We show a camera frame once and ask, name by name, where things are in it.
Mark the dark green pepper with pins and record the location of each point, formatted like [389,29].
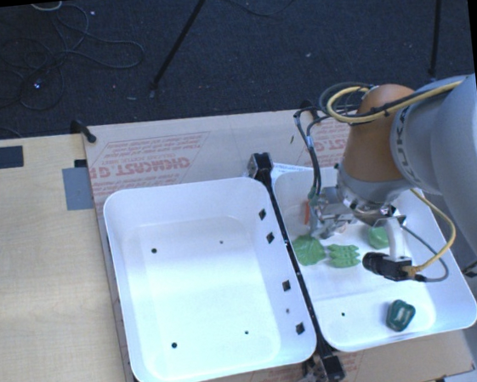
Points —
[400,315]

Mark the green lettuce leaf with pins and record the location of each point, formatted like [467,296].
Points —
[308,250]

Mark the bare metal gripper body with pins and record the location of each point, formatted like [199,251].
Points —
[334,207]

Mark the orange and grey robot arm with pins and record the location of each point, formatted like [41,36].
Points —
[438,137]

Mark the light green pepper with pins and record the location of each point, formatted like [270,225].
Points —
[377,237]

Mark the green pea pods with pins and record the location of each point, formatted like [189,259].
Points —
[344,255]

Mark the black cylinder on white bracket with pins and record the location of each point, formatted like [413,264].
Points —
[390,265]

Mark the brown cardboard board red print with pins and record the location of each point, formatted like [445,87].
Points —
[200,151]

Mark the thin black rod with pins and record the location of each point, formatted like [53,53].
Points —
[293,248]

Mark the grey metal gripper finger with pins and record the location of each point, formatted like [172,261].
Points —
[338,226]
[320,228]

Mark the white plastic tray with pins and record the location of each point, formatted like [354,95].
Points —
[202,284]
[358,300]

